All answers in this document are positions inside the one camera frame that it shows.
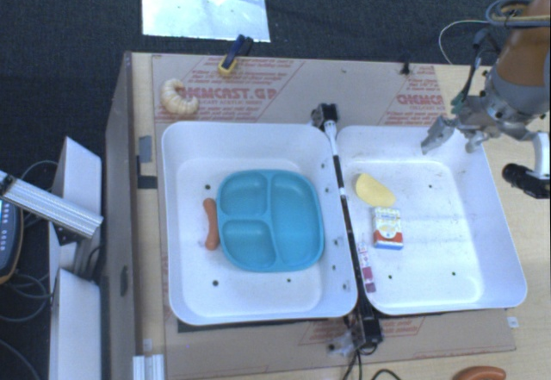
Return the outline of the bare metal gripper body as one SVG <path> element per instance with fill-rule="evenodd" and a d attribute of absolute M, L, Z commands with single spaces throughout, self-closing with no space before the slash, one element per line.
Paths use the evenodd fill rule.
<path fill-rule="evenodd" d="M 537 100 L 510 104 L 494 95 L 456 97 L 456 128 L 469 140 L 488 140 L 502 134 L 515 140 L 528 140 L 527 126 L 542 114 Z"/>

